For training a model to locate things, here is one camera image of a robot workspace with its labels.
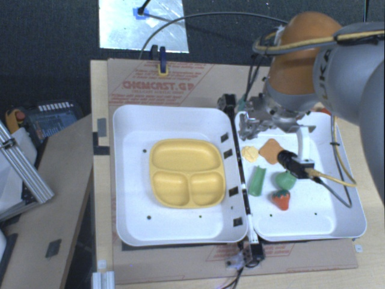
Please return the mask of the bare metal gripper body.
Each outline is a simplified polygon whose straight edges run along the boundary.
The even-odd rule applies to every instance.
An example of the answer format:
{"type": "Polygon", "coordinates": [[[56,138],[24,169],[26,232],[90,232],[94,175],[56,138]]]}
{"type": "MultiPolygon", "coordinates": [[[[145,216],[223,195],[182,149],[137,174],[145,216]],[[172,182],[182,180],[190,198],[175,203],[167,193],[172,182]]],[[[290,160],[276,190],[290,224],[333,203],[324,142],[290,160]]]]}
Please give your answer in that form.
{"type": "Polygon", "coordinates": [[[295,132],[300,125],[298,121],[305,116],[305,111],[291,111],[279,105],[270,95],[259,95],[250,98],[244,107],[250,123],[270,121],[271,128],[279,128],[283,132],[295,132]]]}

